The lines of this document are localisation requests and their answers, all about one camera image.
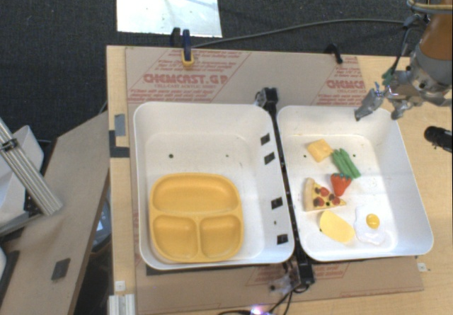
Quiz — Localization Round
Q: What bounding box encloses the thin black rod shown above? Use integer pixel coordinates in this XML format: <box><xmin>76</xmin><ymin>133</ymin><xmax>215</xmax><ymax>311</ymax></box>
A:
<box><xmin>268</xmin><ymin>101</ymin><xmax>309</xmax><ymax>274</ymax></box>

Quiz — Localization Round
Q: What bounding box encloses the black block with wires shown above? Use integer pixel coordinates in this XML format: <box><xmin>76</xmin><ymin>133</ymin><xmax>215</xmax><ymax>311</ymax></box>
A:
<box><xmin>295</xmin><ymin>259</ymin><xmax>316</xmax><ymax>287</ymax></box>
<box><xmin>254</xmin><ymin>86</ymin><xmax>280</xmax><ymax>108</ymax></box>

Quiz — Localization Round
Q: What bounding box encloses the red strawberry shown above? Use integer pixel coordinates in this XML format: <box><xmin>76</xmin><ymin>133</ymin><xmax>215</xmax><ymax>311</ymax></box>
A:
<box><xmin>330</xmin><ymin>172</ymin><xmax>353</xmax><ymax>197</ymax></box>

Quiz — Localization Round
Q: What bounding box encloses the brown cardboard board red print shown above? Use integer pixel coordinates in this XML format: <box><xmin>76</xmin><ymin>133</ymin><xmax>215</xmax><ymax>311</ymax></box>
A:
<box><xmin>124</xmin><ymin>46</ymin><xmax>425</xmax><ymax>315</ymax></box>

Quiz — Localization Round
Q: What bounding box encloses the green asparagus bunch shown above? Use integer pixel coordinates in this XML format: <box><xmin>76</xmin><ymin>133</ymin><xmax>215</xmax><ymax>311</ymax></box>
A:
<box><xmin>331</xmin><ymin>148</ymin><xmax>362</xmax><ymax>180</ymax></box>

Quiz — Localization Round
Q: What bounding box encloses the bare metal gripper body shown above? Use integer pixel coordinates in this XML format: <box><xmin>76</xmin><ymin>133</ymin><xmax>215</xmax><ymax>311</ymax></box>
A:
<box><xmin>386</xmin><ymin>70</ymin><xmax>453</xmax><ymax>108</ymax></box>

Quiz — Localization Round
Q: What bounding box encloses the yellow taco shell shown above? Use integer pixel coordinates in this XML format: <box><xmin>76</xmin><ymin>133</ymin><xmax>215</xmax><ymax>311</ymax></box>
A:
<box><xmin>319</xmin><ymin>209</ymin><xmax>356</xmax><ymax>245</ymax></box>

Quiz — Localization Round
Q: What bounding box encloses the pizza slice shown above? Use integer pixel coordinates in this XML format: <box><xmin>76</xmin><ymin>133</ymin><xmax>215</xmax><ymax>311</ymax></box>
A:
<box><xmin>303</xmin><ymin>177</ymin><xmax>348</xmax><ymax>213</ymax></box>

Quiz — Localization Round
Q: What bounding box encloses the white fried egg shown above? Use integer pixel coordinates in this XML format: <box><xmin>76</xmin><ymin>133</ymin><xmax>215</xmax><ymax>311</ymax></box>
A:
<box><xmin>353</xmin><ymin>205</ymin><xmax>388</xmax><ymax>246</ymax></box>

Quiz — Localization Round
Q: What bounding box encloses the yellow divided plate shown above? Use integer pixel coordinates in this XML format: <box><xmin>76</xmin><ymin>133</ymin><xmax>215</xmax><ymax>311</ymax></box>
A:
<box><xmin>148</xmin><ymin>172</ymin><xmax>245</xmax><ymax>264</ymax></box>

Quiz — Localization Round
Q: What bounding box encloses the yellow cheese block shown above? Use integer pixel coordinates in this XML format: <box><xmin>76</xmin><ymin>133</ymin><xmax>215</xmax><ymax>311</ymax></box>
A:
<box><xmin>306</xmin><ymin>138</ymin><xmax>335</xmax><ymax>164</ymax></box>

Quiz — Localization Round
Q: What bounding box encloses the white plastic tray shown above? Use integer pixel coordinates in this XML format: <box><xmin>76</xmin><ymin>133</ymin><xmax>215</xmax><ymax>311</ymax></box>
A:
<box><xmin>132</xmin><ymin>101</ymin><xmax>296</xmax><ymax>271</ymax></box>
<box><xmin>276</xmin><ymin>105</ymin><xmax>435</xmax><ymax>263</ymax></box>

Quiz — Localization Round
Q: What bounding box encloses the black cylinder on white bracket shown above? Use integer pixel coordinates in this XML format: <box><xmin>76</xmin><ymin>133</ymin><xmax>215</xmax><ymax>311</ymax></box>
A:
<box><xmin>423</xmin><ymin>125</ymin><xmax>453</xmax><ymax>154</ymax></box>

